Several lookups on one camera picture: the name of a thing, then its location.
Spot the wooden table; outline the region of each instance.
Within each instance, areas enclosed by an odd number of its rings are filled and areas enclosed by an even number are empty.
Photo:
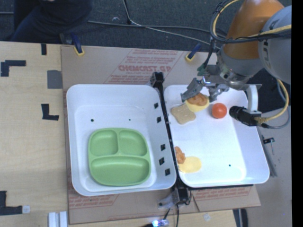
[[[0,226],[46,227],[50,212],[68,211],[62,89],[49,89],[47,72],[61,71],[60,45],[0,42],[0,61],[26,60],[0,77],[0,191],[7,191],[6,206],[30,206],[30,213],[0,216]],[[43,120],[41,104],[49,104]],[[134,226],[155,218],[137,218],[77,226]],[[175,226],[176,215],[168,216]],[[233,211],[182,214],[179,227],[236,227]]]

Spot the tomato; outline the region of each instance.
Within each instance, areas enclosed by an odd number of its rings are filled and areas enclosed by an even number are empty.
[[[212,114],[216,119],[224,118],[227,114],[227,107],[222,103],[216,103],[213,105]]]

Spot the person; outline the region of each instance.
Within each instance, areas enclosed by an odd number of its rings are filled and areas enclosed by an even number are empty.
[[[86,23],[93,0],[14,0],[12,42],[61,44],[60,35]]]

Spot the dark floor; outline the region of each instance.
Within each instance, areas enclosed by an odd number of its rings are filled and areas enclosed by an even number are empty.
[[[208,51],[210,18],[216,5],[223,0],[126,0],[129,18],[145,26],[187,26],[203,31],[165,28],[172,35],[147,28],[111,26],[87,23],[75,31],[83,45],[146,48],[191,51],[198,41],[204,41],[201,51]],[[278,0],[285,7],[292,0]],[[229,25],[241,4],[234,4],[220,16],[217,28],[228,31]],[[13,32],[13,0],[0,0],[0,40]],[[129,19],[123,0],[94,0],[90,21],[127,25]],[[255,75],[250,83],[262,84],[259,89],[259,110],[272,111],[284,106],[276,80],[265,70]]]

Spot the cardboard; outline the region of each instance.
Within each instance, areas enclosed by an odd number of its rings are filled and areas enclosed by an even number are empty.
[[[78,56],[73,46],[61,47],[69,223],[164,216],[167,209],[159,209],[158,200],[167,197],[170,189],[95,197],[81,196],[73,189],[66,92],[75,84],[150,84],[155,71],[163,72],[164,89],[173,84],[188,84],[196,77],[196,69],[207,53],[197,52],[192,61],[186,61],[185,51],[93,46],[84,46],[84,51],[83,56]],[[209,63],[216,63],[214,54]],[[254,185],[193,190],[192,194],[190,204],[180,207],[181,214],[260,206]]]

